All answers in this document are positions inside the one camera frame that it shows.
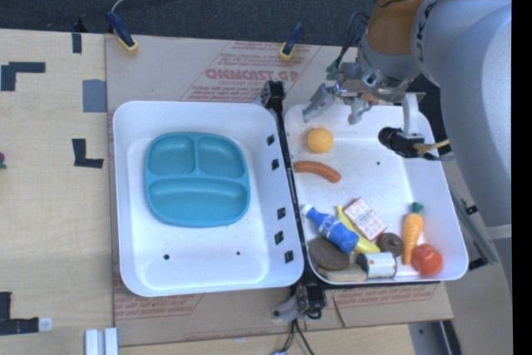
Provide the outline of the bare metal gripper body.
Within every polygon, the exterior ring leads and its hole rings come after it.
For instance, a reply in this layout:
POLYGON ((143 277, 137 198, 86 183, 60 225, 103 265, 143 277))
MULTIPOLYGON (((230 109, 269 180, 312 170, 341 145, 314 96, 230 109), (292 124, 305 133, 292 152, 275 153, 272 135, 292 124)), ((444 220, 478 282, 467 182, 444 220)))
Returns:
POLYGON ((340 64, 334 93, 341 98, 369 97, 377 101, 399 102, 411 82, 384 75, 380 70, 364 68, 358 62, 340 64))

